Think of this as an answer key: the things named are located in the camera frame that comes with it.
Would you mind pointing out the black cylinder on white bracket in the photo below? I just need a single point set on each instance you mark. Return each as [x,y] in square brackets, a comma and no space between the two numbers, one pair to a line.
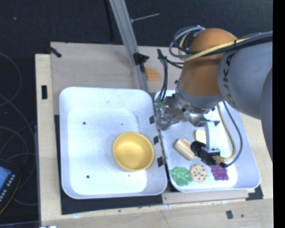
[205,154]

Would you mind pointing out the orange waffle biscuit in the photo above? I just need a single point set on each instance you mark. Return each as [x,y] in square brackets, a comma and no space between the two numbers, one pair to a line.
[153,74]

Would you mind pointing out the chocolate chip biscuit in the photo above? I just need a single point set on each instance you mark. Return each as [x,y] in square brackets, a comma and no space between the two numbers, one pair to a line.
[198,173]

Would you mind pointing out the yellow bowl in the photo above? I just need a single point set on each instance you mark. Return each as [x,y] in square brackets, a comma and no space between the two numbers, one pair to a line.
[133,151]

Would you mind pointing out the pale wood board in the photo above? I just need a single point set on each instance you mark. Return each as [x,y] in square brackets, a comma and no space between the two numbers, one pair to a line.
[90,65]

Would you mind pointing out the white plastic tray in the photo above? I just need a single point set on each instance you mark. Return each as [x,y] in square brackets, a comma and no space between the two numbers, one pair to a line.
[97,146]
[242,172]

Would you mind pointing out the pale yellow slice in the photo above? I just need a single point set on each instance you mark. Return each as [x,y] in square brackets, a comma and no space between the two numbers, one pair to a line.
[200,135]

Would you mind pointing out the tan bread roll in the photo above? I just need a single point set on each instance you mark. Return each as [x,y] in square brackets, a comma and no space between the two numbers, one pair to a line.
[184,148]

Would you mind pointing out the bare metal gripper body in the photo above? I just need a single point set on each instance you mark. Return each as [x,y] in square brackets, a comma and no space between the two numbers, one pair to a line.
[174,114]

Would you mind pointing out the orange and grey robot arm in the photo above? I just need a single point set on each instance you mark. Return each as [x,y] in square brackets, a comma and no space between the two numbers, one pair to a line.
[242,79]

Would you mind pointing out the purple grapes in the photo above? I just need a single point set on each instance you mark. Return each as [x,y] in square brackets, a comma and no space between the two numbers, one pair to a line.
[219,173]

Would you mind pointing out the green lettuce leaf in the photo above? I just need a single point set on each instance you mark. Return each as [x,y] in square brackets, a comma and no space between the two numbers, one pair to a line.
[180,176]

